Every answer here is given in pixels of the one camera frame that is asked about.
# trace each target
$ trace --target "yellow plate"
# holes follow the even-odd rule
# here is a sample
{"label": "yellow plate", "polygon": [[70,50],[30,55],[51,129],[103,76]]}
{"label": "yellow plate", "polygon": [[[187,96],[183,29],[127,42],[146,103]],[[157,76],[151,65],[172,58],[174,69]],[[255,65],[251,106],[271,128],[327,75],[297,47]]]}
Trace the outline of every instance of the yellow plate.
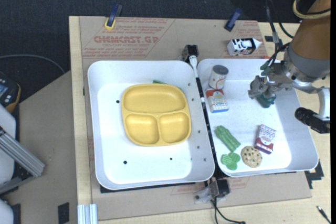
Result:
{"label": "yellow plate", "polygon": [[122,96],[127,136],[142,146],[174,145],[188,139],[191,119],[184,93],[169,84],[137,84]]}

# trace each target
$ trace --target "robotic arm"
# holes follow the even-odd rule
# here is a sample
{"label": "robotic arm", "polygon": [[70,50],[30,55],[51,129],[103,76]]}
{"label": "robotic arm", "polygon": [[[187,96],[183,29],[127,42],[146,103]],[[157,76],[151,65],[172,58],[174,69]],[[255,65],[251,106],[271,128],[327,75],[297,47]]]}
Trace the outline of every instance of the robotic arm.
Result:
{"label": "robotic arm", "polygon": [[261,76],[250,84],[249,97],[257,98],[267,108],[274,103],[276,92],[292,88],[306,93],[317,93],[320,111],[315,113],[298,108],[295,117],[319,133],[330,132],[330,89],[316,88],[312,83],[330,74],[330,6],[331,0],[316,0],[307,14],[297,10],[299,0],[293,4],[294,13],[302,18],[297,33],[289,45],[279,47],[276,33],[276,53],[285,50],[284,59],[275,61],[276,53],[261,67]]}

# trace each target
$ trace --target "wooden table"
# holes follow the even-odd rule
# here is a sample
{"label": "wooden table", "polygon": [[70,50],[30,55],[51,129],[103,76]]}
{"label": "wooden table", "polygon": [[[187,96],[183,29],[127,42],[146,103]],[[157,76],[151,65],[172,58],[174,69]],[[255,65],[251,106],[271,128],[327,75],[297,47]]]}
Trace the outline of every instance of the wooden table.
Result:
{"label": "wooden table", "polygon": [[[294,34],[298,24],[284,24],[287,31]],[[83,96],[83,74],[80,44],[79,17],[69,18],[72,94],[74,107],[74,131],[76,148],[77,199],[79,205],[92,203],[90,188],[88,140],[86,130],[85,100]],[[277,27],[279,37],[284,43],[290,39]],[[268,23],[259,23],[263,36],[270,36]],[[265,42],[269,55],[273,51],[273,43]],[[316,86],[330,86],[330,77],[315,83]],[[319,110],[318,96],[298,92],[301,106],[313,111]],[[229,219],[244,220],[246,223],[327,223],[318,212],[316,206],[321,206],[331,218],[331,160],[330,134],[318,134],[311,131],[320,157],[324,177],[313,182],[312,198],[273,202],[270,204],[256,204],[223,208],[222,213]],[[154,216],[124,218],[100,221],[99,223],[214,223],[214,210],[205,209]]]}

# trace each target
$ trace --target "white can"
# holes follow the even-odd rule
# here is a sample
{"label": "white can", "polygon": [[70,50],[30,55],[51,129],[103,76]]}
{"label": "white can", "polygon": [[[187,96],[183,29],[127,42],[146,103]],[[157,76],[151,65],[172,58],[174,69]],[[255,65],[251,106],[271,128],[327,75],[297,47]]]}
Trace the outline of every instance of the white can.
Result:
{"label": "white can", "polygon": [[228,73],[229,70],[226,67],[220,65],[214,66],[211,71],[209,86],[213,89],[222,89]]}

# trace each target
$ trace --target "can lid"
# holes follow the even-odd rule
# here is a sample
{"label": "can lid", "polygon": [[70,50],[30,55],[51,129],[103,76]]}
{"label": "can lid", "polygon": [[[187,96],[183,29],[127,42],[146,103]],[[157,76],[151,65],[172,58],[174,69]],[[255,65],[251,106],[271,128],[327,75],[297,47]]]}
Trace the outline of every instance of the can lid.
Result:
{"label": "can lid", "polygon": [[229,73],[229,70],[226,67],[221,66],[221,65],[214,66],[213,70],[214,72],[220,75],[226,75]]}

